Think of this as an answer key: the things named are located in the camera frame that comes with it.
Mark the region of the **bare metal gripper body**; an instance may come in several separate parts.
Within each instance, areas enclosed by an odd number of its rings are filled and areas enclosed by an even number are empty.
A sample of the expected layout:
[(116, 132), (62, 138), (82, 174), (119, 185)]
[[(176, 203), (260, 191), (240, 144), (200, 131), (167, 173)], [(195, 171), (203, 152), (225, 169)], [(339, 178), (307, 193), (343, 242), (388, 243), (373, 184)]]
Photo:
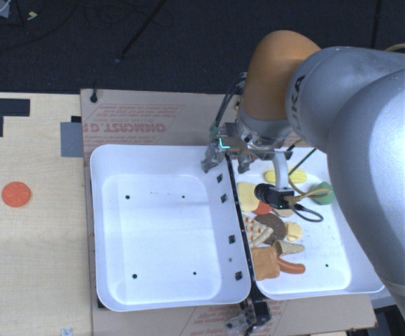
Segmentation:
[(272, 160), (291, 132), (292, 128), (286, 122), (271, 124), (264, 134), (240, 122), (226, 122), (220, 128), (220, 150), (230, 155)]

